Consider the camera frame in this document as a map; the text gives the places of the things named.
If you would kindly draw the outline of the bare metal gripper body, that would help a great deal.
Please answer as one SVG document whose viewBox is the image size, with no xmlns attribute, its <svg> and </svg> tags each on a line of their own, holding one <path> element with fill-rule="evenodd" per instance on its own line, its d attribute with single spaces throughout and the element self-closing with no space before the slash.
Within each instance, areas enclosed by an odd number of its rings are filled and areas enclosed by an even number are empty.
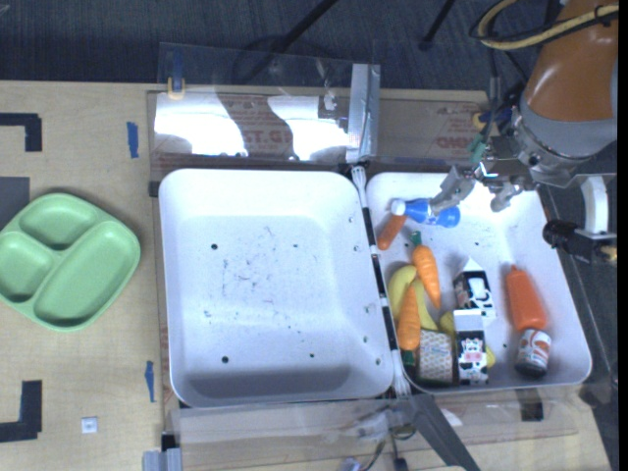
<svg viewBox="0 0 628 471">
<path fill-rule="evenodd" d="M 590 160 L 587 123 L 553 121 L 512 109 L 505 126 L 473 143 L 473 177 L 491 190 L 566 188 Z"/>
</svg>

